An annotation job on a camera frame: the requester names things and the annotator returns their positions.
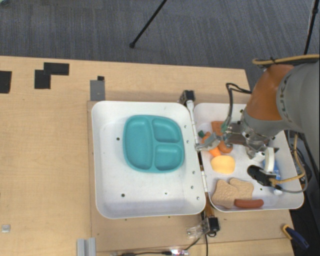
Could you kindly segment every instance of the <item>black pole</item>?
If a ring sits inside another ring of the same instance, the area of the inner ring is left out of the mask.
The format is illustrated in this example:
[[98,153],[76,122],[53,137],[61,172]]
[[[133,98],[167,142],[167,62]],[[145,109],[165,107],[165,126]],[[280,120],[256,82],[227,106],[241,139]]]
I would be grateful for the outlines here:
[[311,40],[312,30],[313,30],[314,24],[315,24],[316,14],[318,13],[318,5],[319,5],[319,0],[315,0],[313,10],[312,10],[311,23],[310,23],[310,27],[309,27],[309,31],[308,31],[308,37],[306,39],[306,44],[305,44],[305,48],[304,48],[304,53],[303,53],[304,55],[307,54],[308,49],[309,49],[309,44],[310,44],[310,40]]
[[148,22],[144,25],[143,29],[140,31],[140,33],[136,36],[136,38],[129,44],[130,48],[135,48],[136,42],[139,40],[139,38],[142,36],[142,34],[146,31],[146,29],[149,27],[151,22],[154,20],[154,18],[157,16],[158,12],[162,9],[162,7],[165,5],[167,0],[163,0],[162,3],[159,5],[159,7],[155,10],[154,14],[151,16],[151,18],[148,20]]

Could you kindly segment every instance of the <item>yellow toy potato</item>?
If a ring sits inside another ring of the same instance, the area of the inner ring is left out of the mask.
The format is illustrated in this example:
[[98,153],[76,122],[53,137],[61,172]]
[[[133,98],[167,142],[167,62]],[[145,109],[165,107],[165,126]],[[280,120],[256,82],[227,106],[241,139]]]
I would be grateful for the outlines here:
[[222,174],[232,174],[236,167],[236,161],[229,155],[218,155],[211,160],[214,171]]

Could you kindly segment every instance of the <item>wooden surface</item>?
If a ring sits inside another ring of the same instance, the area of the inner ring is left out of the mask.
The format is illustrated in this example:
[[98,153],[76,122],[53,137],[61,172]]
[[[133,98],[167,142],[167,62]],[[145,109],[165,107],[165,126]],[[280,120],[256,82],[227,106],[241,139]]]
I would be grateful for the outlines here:
[[[34,72],[43,69],[44,62],[69,63],[70,74],[51,76],[51,89],[34,89]],[[1,256],[76,255],[77,239],[96,235],[91,230],[88,158],[90,80],[104,76],[106,99],[118,101],[175,102],[183,90],[195,90],[196,103],[221,103],[228,101],[226,82],[248,87],[240,69],[0,56],[0,70],[12,71],[10,93],[0,94],[0,225],[11,225],[10,233],[0,233]],[[236,103],[247,101],[241,94],[234,98]],[[265,211],[253,217],[237,214],[224,218],[216,211],[221,231],[209,240],[214,242],[209,255],[293,255],[280,231],[284,223],[292,226],[289,211]],[[146,218],[144,225],[139,218],[122,220],[120,225],[118,220],[106,220],[108,238],[115,247],[124,248],[122,242],[132,246],[137,234],[131,227],[138,224],[140,234],[147,234],[147,244],[154,247],[151,235],[155,234],[150,235],[148,228],[163,229],[161,218]],[[170,218],[181,236],[185,218]],[[239,229],[241,237],[235,232]],[[204,249],[196,245],[192,255]]]

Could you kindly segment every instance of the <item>black tape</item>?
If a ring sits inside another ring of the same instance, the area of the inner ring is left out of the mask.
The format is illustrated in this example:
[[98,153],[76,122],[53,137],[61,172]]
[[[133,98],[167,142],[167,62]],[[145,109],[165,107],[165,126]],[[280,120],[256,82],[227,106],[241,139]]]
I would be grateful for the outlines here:
[[61,75],[69,76],[69,64],[68,63],[50,63],[45,62],[43,65],[44,74],[50,75]]
[[34,89],[50,89],[51,76],[44,73],[43,70],[34,71]]
[[0,94],[8,94],[11,88],[11,71],[0,71]]

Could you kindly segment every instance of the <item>wooden table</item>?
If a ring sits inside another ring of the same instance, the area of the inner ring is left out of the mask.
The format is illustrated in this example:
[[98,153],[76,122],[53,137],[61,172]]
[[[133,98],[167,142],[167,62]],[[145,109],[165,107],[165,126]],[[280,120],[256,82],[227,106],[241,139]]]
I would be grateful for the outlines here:
[[[69,63],[69,76],[52,75],[51,89],[34,89],[35,70],[42,70],[44,62]],[[0,233],[1,256],[72,256],[77,239],[89,237],[97,239],[98,256],[116,248],[155,250],[192,242],[186,225],[198,216],[172,216],[171,223],[168,217],[94,218],[90,80],[105,77],[107,100],[176,102],[183,90],[195,90],[196,103],[225,103],[226,82],[248,87],[244,70],[0,56],[0,71],[12,71],[10,93],[0,94],[0,225],[11,225],[10,233]],[[241,94],[234,98],[236,103],[248,99]],[[293,255],[281,232],[283,224],[292,226],[288,210],[215,212],[221,231],[209,239],[209,255]],[[106,238],[92,230],[97,223],[105,225]],[[172,243],[166,240],[170,234],[150,233],[166,225],[176,229]],[[191,255],[205,255],[203,243],[191,248]]]

